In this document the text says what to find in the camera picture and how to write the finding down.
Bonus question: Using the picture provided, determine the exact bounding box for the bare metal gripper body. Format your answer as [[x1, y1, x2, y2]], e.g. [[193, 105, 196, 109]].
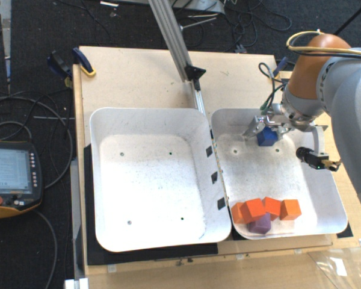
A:
[[264, 102, 316, 132]]

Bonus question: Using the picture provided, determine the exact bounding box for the blue cube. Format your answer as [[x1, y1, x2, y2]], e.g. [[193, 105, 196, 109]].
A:
[[256, 126, 279, 148]]

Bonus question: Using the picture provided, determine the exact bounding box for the white plastic tray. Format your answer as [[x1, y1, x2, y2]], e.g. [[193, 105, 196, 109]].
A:
[[89, 107, 232, 253], [210, 108, 349, 241]]

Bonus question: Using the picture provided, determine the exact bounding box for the orange cube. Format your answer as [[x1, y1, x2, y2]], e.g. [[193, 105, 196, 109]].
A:
[[230, 202, 247, 225], [239, 197, 267, 225], [262, 196, 282, 222], [279, 199, 303, 222]]

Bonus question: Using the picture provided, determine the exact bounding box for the purple cube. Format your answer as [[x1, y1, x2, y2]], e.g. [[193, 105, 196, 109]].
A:
[[247, 212, 273, 235]]

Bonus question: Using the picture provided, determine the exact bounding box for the pale wood board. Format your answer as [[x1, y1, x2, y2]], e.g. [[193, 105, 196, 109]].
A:
[[73, 45, 361, 277]]

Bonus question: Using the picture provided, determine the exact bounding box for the black cylinder on white bracket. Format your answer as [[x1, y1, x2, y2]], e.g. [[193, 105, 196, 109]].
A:
[[295, 125, 335, 172]]

